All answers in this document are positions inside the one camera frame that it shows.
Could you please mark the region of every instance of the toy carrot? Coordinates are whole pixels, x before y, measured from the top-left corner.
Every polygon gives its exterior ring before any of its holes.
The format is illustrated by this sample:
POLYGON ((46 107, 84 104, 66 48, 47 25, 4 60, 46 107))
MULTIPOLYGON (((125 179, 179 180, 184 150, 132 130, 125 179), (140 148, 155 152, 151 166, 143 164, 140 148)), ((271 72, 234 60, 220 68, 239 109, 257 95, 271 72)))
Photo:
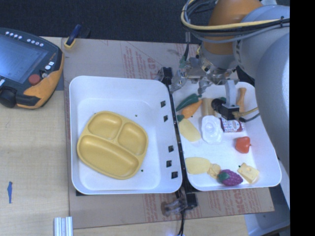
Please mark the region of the toy carrot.
POLYGON ((182 109, 182 115, 184 116, 184 118, 188 119, 189 117, 191 117, 200 107, 201 103, 202 100, 198 100, 197 102, 184 107, 182 109))
POLYGON ((176 111, 179 111, 181 109, 183 109, 184 107, 195 103, 199 100, 199 98, 201 97, 201 95, 197 95, 195 93, 191 94, 190 96, 188 96, 187 98, 185 98, 176 108, 176 111))

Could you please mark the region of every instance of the yellow plastic plate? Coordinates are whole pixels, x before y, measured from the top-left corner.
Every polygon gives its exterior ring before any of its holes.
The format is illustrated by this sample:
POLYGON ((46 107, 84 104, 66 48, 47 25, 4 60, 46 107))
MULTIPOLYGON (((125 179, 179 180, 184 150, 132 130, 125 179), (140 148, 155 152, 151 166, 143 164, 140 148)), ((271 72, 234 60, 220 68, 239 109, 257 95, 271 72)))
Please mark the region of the yellow plastic plate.
POLYGON ((148 135, 137 123, 110 111, 94 114, 78 143, 79 158, 92 169, 116 179, 139 170, 148 148, 148 135))

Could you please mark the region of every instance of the wooden table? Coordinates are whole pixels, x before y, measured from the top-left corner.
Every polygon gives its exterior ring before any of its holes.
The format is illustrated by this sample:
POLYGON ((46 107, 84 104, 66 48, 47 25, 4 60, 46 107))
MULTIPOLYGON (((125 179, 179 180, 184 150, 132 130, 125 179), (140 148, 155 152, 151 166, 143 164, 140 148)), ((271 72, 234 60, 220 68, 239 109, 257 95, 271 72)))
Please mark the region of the wooden table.
MULTIPOLYGON (((61 45, 61 38, 47 38, 61 45)), ((64 92, 36 110, 0 105, 0 235, 52 236, 69 216, 64 92), (9 203, 8 185, 12 182, 9 203)), ((176 235, 180 221, 76 229, 75 236, 176 235)), ((190 219, 185 235, 248 235, 243 215, 190 219)))

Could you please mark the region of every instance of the white plastic container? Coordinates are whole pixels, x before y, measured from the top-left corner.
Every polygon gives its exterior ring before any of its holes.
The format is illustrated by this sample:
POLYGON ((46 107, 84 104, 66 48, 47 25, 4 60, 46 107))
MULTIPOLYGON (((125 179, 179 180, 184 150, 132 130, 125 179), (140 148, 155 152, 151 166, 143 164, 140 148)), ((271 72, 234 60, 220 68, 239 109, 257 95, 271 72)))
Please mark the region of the white plastic container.
MULTIPOLYGON (((245 111, 249 111, 257 107, 255 89, 252 85, 239 82, 236 84, 236 89, 246 88, 244 99, 245 111)), ((182 102, 187 96, 192 93, 197 93, 198 84, 186 83, 184 87, 173 93, 175 107, 182 102)), ((226 97, 224 86, 212 85, 202 94, 205 98, 220 98, 226 97)), ((259 113, 253 112, 245 119, 249 119, 259 113)), ((189 118, 192 124, 201 132, 202 124, 202 108, 199 108, 193 117, 189 118)), ((190 142, 185 137, 181 136, 184 158, 187 157, 204 157, 211 163, 216 163, 221 166, 221 169, 230 169, 237 173, 239 166, 246 163, 259 170, 259 177, 253 183, 244 181, 235 186, 225 186, 219 183, 216 179, 209 176, 207 173, 192 175, 188 173, 188 179, 191 185, 200 191, 215 191, 224 189, 244 189, 258 187, 276 186, 281 181, 281 170, 276 152, 271 144, 267 132, 263 126, 260 117, 252 121, 244 123, 245 130, 242 132, 223 133, 222 141, 219 144, 208 144, 203 139, 196 142, 190 142), (240 153, 235 149, 235 141, 238 137, 249 136, 251 146, 249 153, 240 153)))
POLYGON ((83 194, 172 193, 182 184, 181 163, 166 86, 155 80, 79 76, 69 86, 71 175, 83 194), (139 171, 115 179, 93 170, 77 154, 86 123, 97 112, 112 111, 145 129, 147 153, 139 171))

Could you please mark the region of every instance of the red toy tomato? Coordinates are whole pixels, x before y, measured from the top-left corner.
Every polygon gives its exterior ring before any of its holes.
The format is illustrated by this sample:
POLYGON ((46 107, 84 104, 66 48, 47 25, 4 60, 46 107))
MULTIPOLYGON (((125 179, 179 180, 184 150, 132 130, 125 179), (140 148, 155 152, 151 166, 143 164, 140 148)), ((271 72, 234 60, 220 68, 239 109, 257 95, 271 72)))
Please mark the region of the red toy tomato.
POLYGON ((248 136, 243 136, 236 139, 235 148, 241 153, 248 153, 250 151, 251 139, 248 136))

